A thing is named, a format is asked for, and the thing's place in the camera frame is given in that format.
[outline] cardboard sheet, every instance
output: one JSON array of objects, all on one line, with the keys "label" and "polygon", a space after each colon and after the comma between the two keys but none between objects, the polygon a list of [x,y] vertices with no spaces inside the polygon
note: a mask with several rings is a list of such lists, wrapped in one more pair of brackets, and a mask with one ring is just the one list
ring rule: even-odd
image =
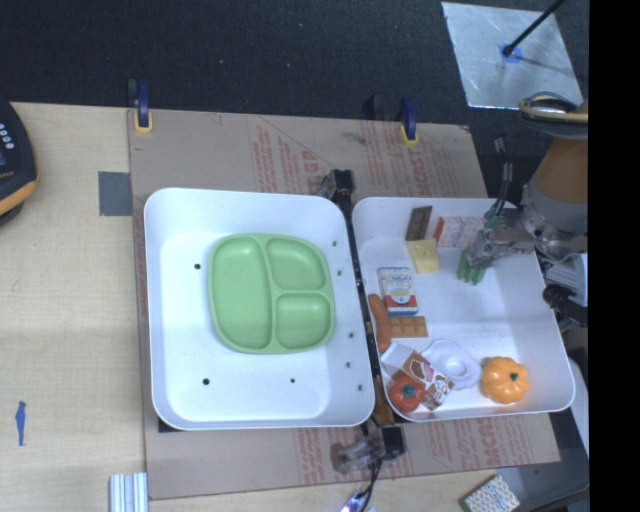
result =
[{"label": "cardboard sheet", "polygon": [[[151,401],[143,207],[164,187],[313,194],[331,169],[351,169],[354,200],[367,196],[486,197],[471,136],[419,124],[418,143],[388,121],[154,111],[137,133],[128,113],[148,489],[151,499],[365,481],[343,475],[331,452],[359,428],[179,432]],[[407,453],[380,478],[556,462],[547,414],[407,423]]]}]

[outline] gray tape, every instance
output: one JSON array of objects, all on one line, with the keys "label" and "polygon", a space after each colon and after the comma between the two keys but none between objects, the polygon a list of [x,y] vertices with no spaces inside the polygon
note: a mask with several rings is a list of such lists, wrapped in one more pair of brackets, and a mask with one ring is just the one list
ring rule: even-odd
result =
[{"label": "gray tape", "polygon": [[127,172],[98,171],[100,216],[131,215],[131,175]]}]

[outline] yellow sponge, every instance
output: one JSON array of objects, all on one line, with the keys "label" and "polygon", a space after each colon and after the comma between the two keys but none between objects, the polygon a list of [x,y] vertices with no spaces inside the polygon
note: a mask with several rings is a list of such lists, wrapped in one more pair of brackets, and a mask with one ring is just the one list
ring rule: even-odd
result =
[{"label": "yellow sponge", "polygon": [[440,260],[436,252],[436,239],[410,240],[407,242],[411,261],[418,274],[437,272],[440,270]]}]

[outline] wooden tabletop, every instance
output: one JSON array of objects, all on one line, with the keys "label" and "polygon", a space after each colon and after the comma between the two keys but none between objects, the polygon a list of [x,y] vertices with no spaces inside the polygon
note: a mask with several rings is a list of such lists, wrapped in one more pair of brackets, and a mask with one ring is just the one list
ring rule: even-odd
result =
[{"label": "wooden tabletop", "polygon": [[[0,228],[0,510],[106,511],[109,476],[145,471],[132,221],[100,215],[98,196],[100,172],[129,172],[126,109],[13,106],[41,182]],[[457,512],[494,474],[382,480],[370,506]],[[149,510],[330,512],[356,487],[153,501]]]}]

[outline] toy tomato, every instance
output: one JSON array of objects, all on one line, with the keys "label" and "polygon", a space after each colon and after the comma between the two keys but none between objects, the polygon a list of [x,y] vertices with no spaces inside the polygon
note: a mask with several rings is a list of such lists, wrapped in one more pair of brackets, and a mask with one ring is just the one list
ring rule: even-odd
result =
[{"label": "toy tomato", "polygon": [[482,369],[484,393],[501,404],[521,400],[529,389],[527,369],[510,357],[492,357]]},{"label": "toy tomato", "polygon": [[426,389],[421,384],[401,375],[388,390],[389,401],[400,412],[415,411],[420,405]]}]

